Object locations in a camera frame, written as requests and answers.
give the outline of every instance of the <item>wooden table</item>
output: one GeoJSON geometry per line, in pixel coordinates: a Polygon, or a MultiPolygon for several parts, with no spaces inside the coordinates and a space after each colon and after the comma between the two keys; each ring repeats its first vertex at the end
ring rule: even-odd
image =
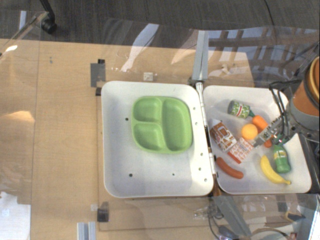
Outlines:
{"type": "MultiPolygon", "coordinates": [[[[97,221],[96,207],[103,201],[116,202],[101,181],[100,98],[95,96],[96,89],[90,87],[90,64],[105,59],[110,78],[125,78],[128,74],[115,73],[112,69],[124,65],[125,54],[130,50],[128,46],[116,45],[39,43],[31,239],[74,240],[78,222],[97,221]]],[[[24,52],[24,56],[28,56],[32,50],[24,52]]],[[[167,67],[175,55],[177,49],[146,49],[132,66],[137,77],[134,80],[142,81],[142,71],[153,71],[152,61],[163,72],[169,70],[167,67]]],[[[174,74],[184,81],[191,76],[195,50],[184,51],[180,55],[183,59],[177,60],[173,68],[174,74]]],[[[252,86],[250,70],[247,73],[247,84],[252,86]]],[[[131,212],[130,216],[134,217],[135,213],[131,212]]],[[[141,224],[144,222],[132,228],[141,228],[141,224]]],[[[190,226],[190,218],[182,217],[178,224],[180,227],[112,231],[103,231],[103,226],[99,230],[97,226],[97,239],[212,238],[206,222],[195,222],[195,226],[190,226]]]]}

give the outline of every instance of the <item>carrot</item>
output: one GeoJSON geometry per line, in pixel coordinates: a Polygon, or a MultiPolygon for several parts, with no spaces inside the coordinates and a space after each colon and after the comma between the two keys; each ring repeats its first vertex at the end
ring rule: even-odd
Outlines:
{"type": "Polygon", "coordinates": [[[234,177],[236,179],[242,179],[244,177],[243,172],[230,167],[223,158],[218,157],[215,162],[222,169],[222,171],[224,171],[231,177],[234,177]]]}
{"type": "MultiPolygon", "coordinates": [[[[258,133],[261,133],[268,126],[268,123],[261,115],[255,115],[252,118],[252,123],[258,128],[258,133]]],[[[264,143],[264,146],[266,148],[271,148],[272,147],[271,139],[268,139],[264,143]]]]}

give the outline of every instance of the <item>green can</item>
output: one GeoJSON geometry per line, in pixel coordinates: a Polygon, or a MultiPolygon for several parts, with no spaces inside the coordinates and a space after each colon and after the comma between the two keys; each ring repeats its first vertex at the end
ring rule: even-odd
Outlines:
{"type": "Polygon", "coordinates": [[[288,163],[288,155],[283,146],[273,145],[273,159],[276,166],[276,171],[279,174],[290,172],[291,167],[288,163]]]}
{"type": "Polygon", "coordinates": [[[255,114],[250,110],[250,106],[239,101],[231,100],[227,110],[229,115],[238,118],[246,119],[247,117],[254,117],[255,114]]]}

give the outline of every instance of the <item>black chair leg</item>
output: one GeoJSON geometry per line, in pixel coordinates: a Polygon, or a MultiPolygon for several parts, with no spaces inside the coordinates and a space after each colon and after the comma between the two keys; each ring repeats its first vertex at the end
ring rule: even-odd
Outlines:
{"type": "Polygon", "coordinates": [[[40,0],[40,2],[44,10],[48,12],[48,18],[42,22],[41,27],[48,34],[52,34],[57,29],[55,13],[48,0],[40,0]]]}

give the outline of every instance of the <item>gray carpet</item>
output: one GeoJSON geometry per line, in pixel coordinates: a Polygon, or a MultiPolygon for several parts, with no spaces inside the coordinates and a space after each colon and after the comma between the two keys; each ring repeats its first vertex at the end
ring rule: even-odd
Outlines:
{"type": "MultiPolygon", "coordinates": [[[[58,29],[52,35],[42,33],[45,41],[104,43],[109,18],[208,30],[272,24],[264,0],[49,1],[58,29]]],[[[320,0],[266,1],[275,25],[319,29],[320,0]]],[[[0,0],[0,4],[1,10],[43,10],[38,0],[0,0]]]]}

